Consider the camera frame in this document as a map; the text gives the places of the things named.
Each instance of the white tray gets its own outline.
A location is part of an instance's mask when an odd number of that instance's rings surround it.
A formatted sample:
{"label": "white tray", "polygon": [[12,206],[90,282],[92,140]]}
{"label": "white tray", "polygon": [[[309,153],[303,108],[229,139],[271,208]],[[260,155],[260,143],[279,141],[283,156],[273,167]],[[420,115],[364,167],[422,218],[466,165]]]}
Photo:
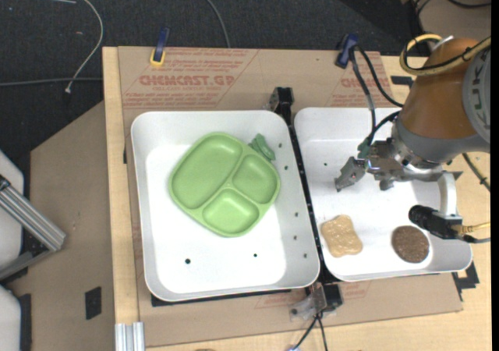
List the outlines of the white tray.
{"label": "white tray", "polygon": [[[202,136],[225,132],[249,143],[264,135],[276,154],[281,189],[244,236],[225,238],[185,214],[168,193],[168,177]],[[159,299],[306,287],[320,262],[288,127],[272,112],[146,112],[132,124],[145,279]]]}
{"label": "white tray", "polygon": [[[377,108],[377,121],[396,111]],[[296,135],[303,156],[317,227],[337,215],[352,218],[363,251],[357,255],[333,257],[320,235],[327,269],[337,278],[354,282],[373,278],[421,275],[466,269],[472,260],[468,243],[442,240],[425,233],[430,241],[430,254],[418,264],[403,261],[391,246],[391,233],[400,225],[411,225],[410,207],[416,204],[440,208],[440,193],[436,183],[411,181],[395,183],[381,191],[379,182],[366,174],[358,183],[338,193],[334,178],[356,148],[370,132],[367,108],[305,108],[295,119]],[[391,124],[386,124],[377,139],[390,136]]]}

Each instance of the cardboard sheet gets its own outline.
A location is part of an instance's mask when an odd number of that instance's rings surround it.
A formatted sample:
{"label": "cardboard sheet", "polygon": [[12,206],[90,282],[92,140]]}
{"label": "cardboard sheet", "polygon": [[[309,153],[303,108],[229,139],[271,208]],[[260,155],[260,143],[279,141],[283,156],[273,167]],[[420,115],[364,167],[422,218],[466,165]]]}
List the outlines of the cardboard sheet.
{"label": "cardboard sheet", "polygon": [[[304,289],[296,289],[154,307],[143,278],[140,216],[129,138],[131,123],[147,111],[266,108],[275,87],[293,89],[294,112],[309,106],[365,106],[364,94],[351,66],[346,70],[338,68],[334,64],[336,56],[336,51],[168,48],[164,65],[157,67],[149,63],[150,48],[119,48],[140,320],[145,324],[147,346],[299,329],[303,322],[291,319],[289,306],[304,299],[306,294]],[[379,53],[370,52],[369,56],[382,86],[391,94]],[[375,90],[367,65],[361,57],[358,62],[376,105],[387,107],[389,104]],[[345,304],[324,319],[325,325],[462,309],[450,274],[343,282],[340,286]]]}
{"label": "cardboard sheet", "polygon": [[[105,136],[100,103],[31,153],[31,203],[67,235],[62,250],[9,283],[31,295],[32,351],[113,347]],[[97,288],[101,313],[87,319],[85,294]]]}

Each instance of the food item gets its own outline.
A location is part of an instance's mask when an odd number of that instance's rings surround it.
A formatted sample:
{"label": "food item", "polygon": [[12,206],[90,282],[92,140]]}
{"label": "food item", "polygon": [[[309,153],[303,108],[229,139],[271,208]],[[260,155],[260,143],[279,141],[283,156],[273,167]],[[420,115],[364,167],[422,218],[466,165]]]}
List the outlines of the food item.
{"label": "food item", "polygon": [[391,235],[391,245],[395,253],[404,261],[417,264],[428,257],[430,242],[424,233],[415,226],[399,226]]}
{"label": "food item", "polygon": [[355,255],[362,251],[362,241],[357,236],[352,219],[348,215],[339,215],[325,222],[320,231],[333,257]]}

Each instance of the green divided plate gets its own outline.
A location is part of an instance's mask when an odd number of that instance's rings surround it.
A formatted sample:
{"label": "green divided plate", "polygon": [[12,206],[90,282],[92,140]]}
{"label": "green divided plate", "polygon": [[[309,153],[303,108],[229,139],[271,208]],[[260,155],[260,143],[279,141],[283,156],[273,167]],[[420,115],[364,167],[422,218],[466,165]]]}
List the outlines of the green divided plate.
{"label": "green divided plate", "polygon": [[279,193],[279,175],[268,161],[272,157],[261,135],[248,146],[227,133],[210,133],[173,168],[168,190],[201,225],[222,236],[241,236],[262,219]]}

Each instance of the blue clamp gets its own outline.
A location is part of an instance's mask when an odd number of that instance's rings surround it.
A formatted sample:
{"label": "blue clamp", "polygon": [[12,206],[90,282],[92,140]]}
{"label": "blue clamp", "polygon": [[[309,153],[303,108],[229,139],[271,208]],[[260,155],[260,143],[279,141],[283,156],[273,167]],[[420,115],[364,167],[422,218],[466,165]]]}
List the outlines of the blue clamp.
{"label": "blue clamp", "polygon": [[170,37],[170,28],[162,27],[159,32],[159,38],[157,39],[156,48],[151,52],[149,61],[153,66],[162,66],[165,61],[166,55],[166,44],[168,43],[168,38]]}
{"label": "blue clamp", "polygon": [[336,58],[335,64],[338,67],[346,68],[349,63],[349,50],[354,47],[357,43],[359,43],[359,38],[354,34],[347,34],[343,37],[342,42],[340,43],[339,49],[340,53]]}

